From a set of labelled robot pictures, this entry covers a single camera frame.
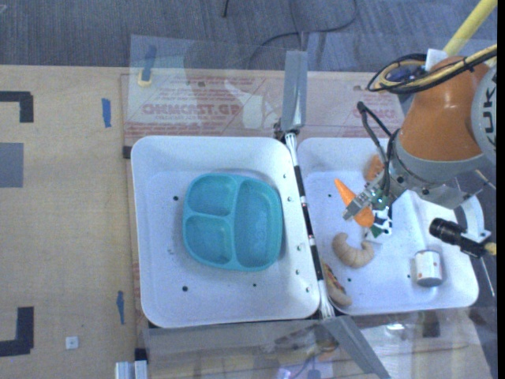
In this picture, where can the orange toy food piece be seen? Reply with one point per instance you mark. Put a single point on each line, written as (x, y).
(373, 168)

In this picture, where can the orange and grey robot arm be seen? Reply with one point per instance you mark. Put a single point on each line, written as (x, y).
(438, 124)

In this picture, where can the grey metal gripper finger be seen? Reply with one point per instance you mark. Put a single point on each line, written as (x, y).
(352, 210)

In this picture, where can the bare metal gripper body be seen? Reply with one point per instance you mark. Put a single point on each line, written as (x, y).
(434, 190)

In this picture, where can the pizza slice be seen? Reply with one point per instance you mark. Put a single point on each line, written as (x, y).
(335, 286)

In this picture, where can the black cylinder on white bracket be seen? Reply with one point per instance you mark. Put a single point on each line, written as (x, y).
(447, 229)

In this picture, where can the black white green carton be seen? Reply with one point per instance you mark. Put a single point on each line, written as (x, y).
(382, 223)

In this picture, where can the small white can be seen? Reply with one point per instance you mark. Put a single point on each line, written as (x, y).
(428, 267)

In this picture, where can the white plastic tray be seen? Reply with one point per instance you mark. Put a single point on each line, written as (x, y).
(221, 298)
(394, 286)

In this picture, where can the orange carrot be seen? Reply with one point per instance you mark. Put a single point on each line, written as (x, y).
(344, 191)

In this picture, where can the tan croissant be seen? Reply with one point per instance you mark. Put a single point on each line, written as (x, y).
(351, 253)

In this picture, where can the blue divided plate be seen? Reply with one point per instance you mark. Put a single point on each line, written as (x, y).
(252, 227)

